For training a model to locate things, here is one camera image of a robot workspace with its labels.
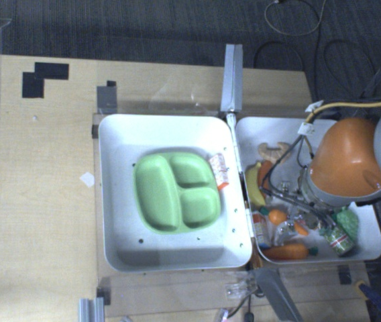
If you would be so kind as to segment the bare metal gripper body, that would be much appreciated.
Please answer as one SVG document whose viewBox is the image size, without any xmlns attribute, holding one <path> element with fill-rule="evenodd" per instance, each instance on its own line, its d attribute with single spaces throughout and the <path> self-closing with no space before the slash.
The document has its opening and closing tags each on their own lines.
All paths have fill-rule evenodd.
<svg viewBox="0 0 381 322">
<path fill-rule="evenodd" d="M 293 223 L 302 223 L 307 229 L 331 227 L 326 212 L 314 201 L 307 201 L 301 195 L 292 196 L 291 219 Z"/>
</svg>

